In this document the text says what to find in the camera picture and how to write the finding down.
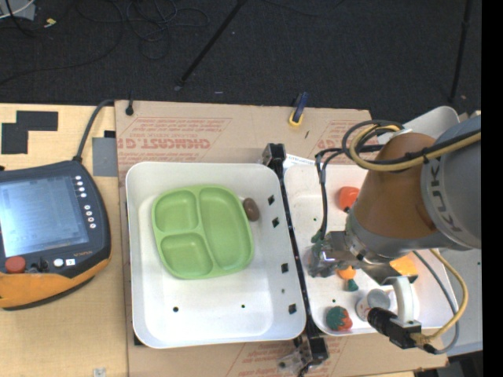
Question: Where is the orange toy pepper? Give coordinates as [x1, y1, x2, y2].
[338, 186, 361, 212]

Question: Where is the green divided plate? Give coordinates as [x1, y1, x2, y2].
[151, 185, 256, 280]

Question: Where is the brown cardboard board red print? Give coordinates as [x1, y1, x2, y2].
[113, 99, 450, 377]

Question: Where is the orange toy carrot green top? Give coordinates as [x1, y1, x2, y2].
[336, 265, 360, 292]

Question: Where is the brown toy potato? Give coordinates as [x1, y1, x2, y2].
[242, 197, 261, 223]

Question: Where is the white plastic tray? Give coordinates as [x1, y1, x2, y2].
[125, 161, 308, 350]
[282, 163, 460, 337]

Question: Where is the black block with thin wires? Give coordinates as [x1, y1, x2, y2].
[262, 142, 287, 168]
[305, 335, 331, 368]

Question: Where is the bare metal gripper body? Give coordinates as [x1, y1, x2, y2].
[307, 230, 371, 277]

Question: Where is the yellow toy cheese slice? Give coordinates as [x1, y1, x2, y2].
[388, 254, 419, 278]

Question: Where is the black cylinder on white bracket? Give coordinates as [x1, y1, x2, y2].
[367, 275, 424, 350]

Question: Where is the red and green toy strawberry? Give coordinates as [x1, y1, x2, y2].
[325, 306, 354, 333]

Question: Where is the small white cup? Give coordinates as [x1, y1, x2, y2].
[354, 287, 392, 323]

